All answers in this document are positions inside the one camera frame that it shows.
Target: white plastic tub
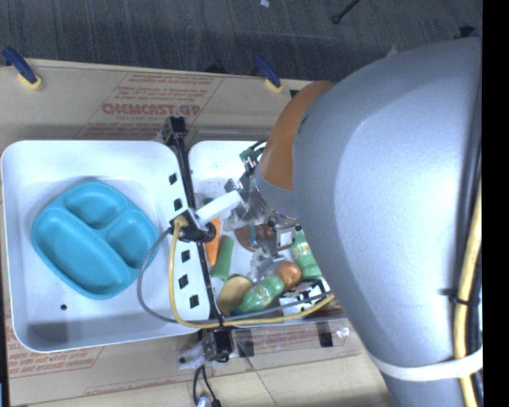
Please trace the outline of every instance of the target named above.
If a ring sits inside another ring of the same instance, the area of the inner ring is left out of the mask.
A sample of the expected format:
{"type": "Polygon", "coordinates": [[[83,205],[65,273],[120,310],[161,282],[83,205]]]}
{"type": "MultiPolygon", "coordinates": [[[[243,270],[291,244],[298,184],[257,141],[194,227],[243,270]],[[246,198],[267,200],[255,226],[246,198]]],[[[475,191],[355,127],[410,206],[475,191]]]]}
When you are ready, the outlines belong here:
{"type": "MultiPolygon", "coordinates": [[[[4,150],[1,173],[13,327],[23,345],[53,352],[195,331],[148,315],[137,300],[135,282],[109,299],[80,294],[44,264],[31,242],[32,223],[41,210],[84,181],[102,181],[122,192],[161,233],[187,207],[176,156],[168,147],[157,142],[23,141],[4,150]],[[176,210],[177,199],[182,209],[176,210]]],[[[146,302],[169,317],[170,240],[160,246],[143,278],[146,302]]],[[[175,287],[180,316],[206,319],[210,304],[196,245],[179,242],[176,261],[176,282],[188,278],[183,288],[175,287]],[[182,262],[187,251],[189,259],[182,262]]]]}

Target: yellow cable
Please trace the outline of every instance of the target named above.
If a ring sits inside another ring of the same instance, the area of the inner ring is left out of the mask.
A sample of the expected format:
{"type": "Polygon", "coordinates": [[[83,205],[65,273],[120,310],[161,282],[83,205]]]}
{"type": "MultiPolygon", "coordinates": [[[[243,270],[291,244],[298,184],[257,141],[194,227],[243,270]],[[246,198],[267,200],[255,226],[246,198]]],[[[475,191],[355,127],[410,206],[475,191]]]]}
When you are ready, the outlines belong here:
{"type": "MultiPolygon", "coordinates": [[[[176,296],[174,291],[174,278],[173,278],[173,269],[174,269],[174,259],[176,255],[176,247],[177,247],[177,241],[179,240],[179,231],[188,225],[187,219],[185,219],[184,216],[180,215],[176,217],[174,220],[174,228],[173,228],[173,235],[171,237],[171,246],[170,246],[170,255],[168,260],[168,291],[170,294],[170,306],[171,306],[171,313],[173,314],[176,321],[180,324],[183,324],[187,327],[197,328],[197,329],[215,329],[220,326],[218,322],[211,322],[211,323],[195,323],[190,321],[185,321],[181,316],[179,316],[179,313],[177,312],[176,307],[176,296]]],[[[314,306],[310,307],[308,310],[305,310],[303,312],[297,312],[295,314],[291,315],[285,315],[285,316],[278,316],[274,318],[246,318],[244,320],[233,320],[233,321],[224,321],[223,326],[252,326],[252,325],[259,325],[259,324],[273,324],[277,322],[284,322],[289,320],[294,320],[296,318],[306,316],[309,314],[312,314],[314,312],[317,312],[321,307],[324,305],[330,303],[335,296],[333,294],[330,294],[328,297],[324,298],[314,306]]]]}
{"type": "MultiPolygon", "coordinates": [[[[478,256],[481,249],[482,240],[482,192],[481,180],[479,180],[475,207],[473,209],[472,223],[469,228],[469,234],[466,243],[466,252],[461,270],[460,283],[458,285],[459,300],[469,301],[473,285],[473,277],[477,267],[478,256]]],[[[456,302],[455,320],[454,320],[454,350],[455,357],[462,359],[467,355],[466,346],[466,325],[467,325],[468,307],[465,304],[456,302]]],[[[477,399],[473,390],[473,383],[470,376],[460,378],[460,386],[466,407],[477,406],[477,399]]]]}

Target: blue tray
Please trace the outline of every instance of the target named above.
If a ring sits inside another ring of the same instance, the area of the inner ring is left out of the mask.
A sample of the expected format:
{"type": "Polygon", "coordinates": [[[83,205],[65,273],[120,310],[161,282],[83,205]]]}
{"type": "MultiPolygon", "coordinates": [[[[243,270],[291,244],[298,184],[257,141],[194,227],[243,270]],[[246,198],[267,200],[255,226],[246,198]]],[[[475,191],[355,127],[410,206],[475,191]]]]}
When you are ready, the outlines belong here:
{"type": "Polygon", "coordinates": [[[31,235],[37,253],[58,277],[100,299],[114,297],[137,279],[159,236],[129,198],[100,181],[62,193],[36,217],[31,235]]]}

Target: green bottle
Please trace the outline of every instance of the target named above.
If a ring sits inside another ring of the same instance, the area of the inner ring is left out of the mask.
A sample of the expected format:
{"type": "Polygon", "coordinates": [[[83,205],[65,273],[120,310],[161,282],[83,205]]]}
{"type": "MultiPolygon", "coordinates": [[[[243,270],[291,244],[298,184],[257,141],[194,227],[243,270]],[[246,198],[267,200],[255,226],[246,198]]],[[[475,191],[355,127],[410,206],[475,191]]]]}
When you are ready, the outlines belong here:
{"type": "Polygon", "coordinates": [[[247,291],[245,297],[243,297],[243,302],[236,309],[233,309],[231,314],[242,315],[262,310],[274,298],[281,295],[284,290],[285,284],[281,277],[277,275],[267,276],[262,282],[247,291]]]}
{"type": "Polygon", "coordinates": [[[292,255],[302,270],[302,281],[312,281],[322,276],[321,269],[317,265],[309,244],[305,240],[304,231],[301,229],[296,232],[292,255]]]}

